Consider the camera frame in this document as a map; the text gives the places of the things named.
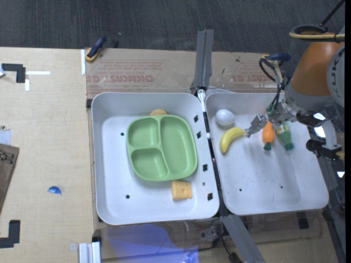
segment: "green plate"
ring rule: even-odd
[[[134,172],[145,180],[182,179],[197,167],[193,134],[179,116],[157,115],[134,120],[127,129],[127,149]]]

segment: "black fabric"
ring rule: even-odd
[[[320,24],[340,0],[0,0],[0,47],[105,47],[196,50],[197,32],[214,29],[213,51],[288,53],[295,69],[307,46],[291,28]],[[327,22],[345,24],[345,3]]]

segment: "toy banana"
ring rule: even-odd
[[[246,134],[246,132],[239,128],[239,127],[233,127],[228,129],[220,138],[219,141],[219,149],[222,152],[222,154],[225,154],[230,146],[230,144],[239,136],[242,136],[243,134]]]

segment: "carrot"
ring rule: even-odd
[[[267,121],[267,124],[263,127],[262,140],[265,143],[263,149],[270,150],[270,144],[274,140],[274,131],[272,128],[272,123],[270,121]]]

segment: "green bottle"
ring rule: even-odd
[[[294,144],[291,142],[291,133],[286,122],[276,126],[276,136],[284,143],[285,150],[289,151],[294,148]]]

